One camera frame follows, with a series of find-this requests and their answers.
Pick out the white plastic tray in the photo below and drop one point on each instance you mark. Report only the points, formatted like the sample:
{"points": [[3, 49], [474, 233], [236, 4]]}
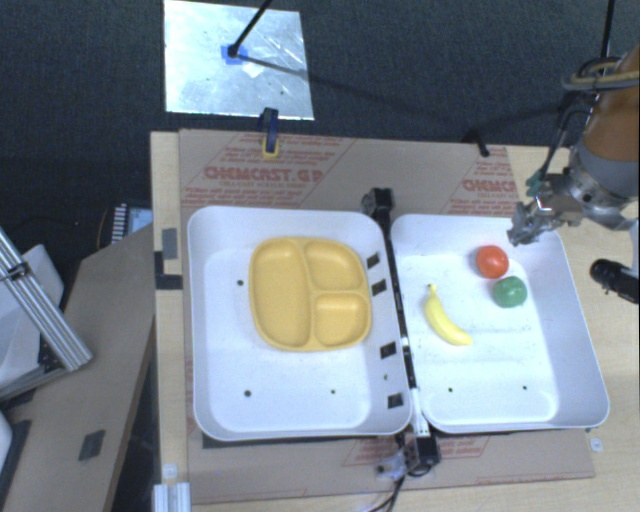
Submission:
{"points": [[280, 390], [490, 370]]}

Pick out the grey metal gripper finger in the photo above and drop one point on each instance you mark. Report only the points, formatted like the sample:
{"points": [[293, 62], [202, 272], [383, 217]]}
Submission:
{"points": [[540, 229], [520, 222]]}

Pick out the yellow banana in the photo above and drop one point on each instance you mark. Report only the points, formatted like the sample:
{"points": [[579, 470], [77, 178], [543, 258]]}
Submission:
{"points": [[442, 320]]}

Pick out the red tomato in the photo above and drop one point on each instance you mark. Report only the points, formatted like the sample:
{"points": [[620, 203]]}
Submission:
{"points": [[492, 261]]}

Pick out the thin black and white rod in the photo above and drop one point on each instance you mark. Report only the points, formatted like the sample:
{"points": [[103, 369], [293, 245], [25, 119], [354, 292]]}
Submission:
{"points": [[400, 305]]}

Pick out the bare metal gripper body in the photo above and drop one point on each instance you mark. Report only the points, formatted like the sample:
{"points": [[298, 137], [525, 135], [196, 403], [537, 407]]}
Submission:
{"points": [[565, 202]]}

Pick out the yellow divided plate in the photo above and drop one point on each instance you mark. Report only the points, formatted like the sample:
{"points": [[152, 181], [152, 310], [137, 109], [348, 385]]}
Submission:
{"points": [[280, 295]]}

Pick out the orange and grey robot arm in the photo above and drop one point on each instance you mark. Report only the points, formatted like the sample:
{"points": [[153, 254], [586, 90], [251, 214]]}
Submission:
{"points": [[611, 125]]}

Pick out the brown cardboard board, red print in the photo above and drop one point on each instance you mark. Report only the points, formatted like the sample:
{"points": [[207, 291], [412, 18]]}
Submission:
{"points": [[330, 165]]}

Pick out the black cylinder on white bracket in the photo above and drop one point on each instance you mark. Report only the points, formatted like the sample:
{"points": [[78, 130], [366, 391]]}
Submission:
{"points": [[612, 277]]}

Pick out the green pepper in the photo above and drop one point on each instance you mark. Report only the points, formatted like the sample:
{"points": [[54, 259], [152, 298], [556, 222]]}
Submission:
{"points": [[510, 292]]}

